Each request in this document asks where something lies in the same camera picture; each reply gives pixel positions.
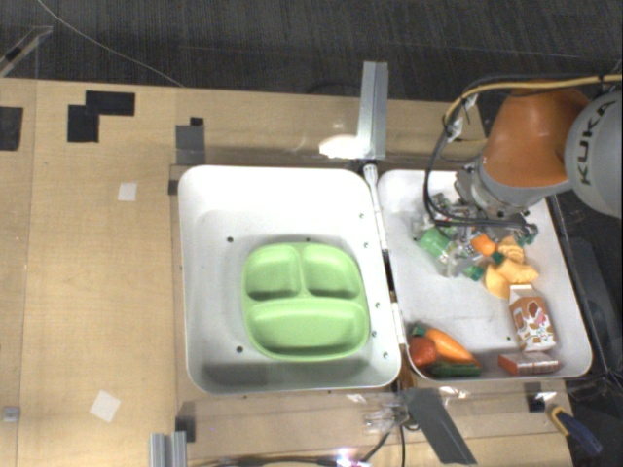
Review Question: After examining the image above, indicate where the orange carrot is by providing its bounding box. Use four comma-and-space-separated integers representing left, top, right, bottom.
424, 327, 481, 365

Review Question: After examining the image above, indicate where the brown and white carton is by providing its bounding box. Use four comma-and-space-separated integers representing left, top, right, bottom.
507, 283, 558, 353

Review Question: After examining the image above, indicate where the red and white packet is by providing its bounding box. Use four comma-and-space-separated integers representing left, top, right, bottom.
496, 350, 562, 377

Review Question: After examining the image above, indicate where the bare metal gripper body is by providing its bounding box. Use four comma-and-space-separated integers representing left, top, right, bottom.
431, 166, 538, 243

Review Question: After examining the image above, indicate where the white plastic tray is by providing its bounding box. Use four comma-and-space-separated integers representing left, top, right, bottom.
176, 163, 403, 397
376, 168, 595, 383

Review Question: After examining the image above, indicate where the orange cube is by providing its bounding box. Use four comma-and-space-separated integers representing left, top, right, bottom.
470, 233, 497, 257

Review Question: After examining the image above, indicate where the green cucumber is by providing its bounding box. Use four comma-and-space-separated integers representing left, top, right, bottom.
426, 360, 484, 379

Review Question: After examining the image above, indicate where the green divided plate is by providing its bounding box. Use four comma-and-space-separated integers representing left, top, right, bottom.
240, 241, 372, 363

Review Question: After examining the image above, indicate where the green bottle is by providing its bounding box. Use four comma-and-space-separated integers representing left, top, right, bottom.
417, 227, 457, 264

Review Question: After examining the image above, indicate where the red strawberry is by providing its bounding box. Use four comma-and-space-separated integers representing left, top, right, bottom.
407, 323, 439, 371

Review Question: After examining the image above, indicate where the yellow biscuit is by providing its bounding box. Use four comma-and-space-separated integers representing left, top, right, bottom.
496, 235, 528, 265

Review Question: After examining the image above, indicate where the yellow pizza slice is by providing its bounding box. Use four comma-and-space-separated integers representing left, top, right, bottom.
483, 264, 513, 302

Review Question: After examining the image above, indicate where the clear plastic bottle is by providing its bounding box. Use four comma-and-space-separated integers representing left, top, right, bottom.
439, 241, 486, 280

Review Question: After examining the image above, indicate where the orange croissant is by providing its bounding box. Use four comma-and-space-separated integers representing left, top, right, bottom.
495, 259, 541, 284

